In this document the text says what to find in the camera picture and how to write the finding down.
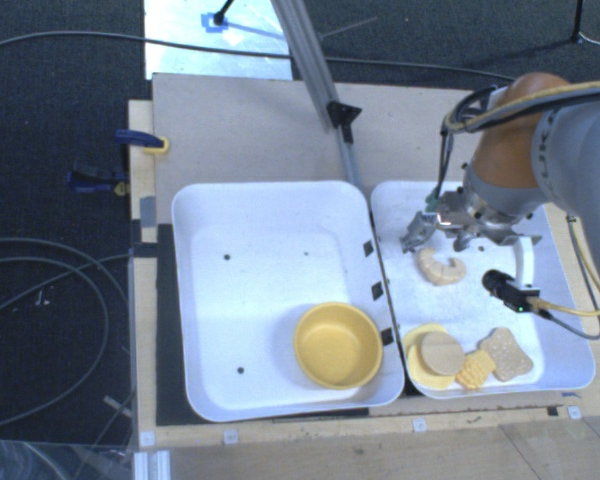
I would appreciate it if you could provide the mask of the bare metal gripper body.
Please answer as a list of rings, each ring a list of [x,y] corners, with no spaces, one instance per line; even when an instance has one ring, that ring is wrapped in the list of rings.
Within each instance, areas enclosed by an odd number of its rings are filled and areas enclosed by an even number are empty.
[[[519,238],[514,226],[541,205],[540,190],[452,190],[435,198],[431,212],[436,227],[448,238],[460,231],[478,232],[498,246],[512,246]]]

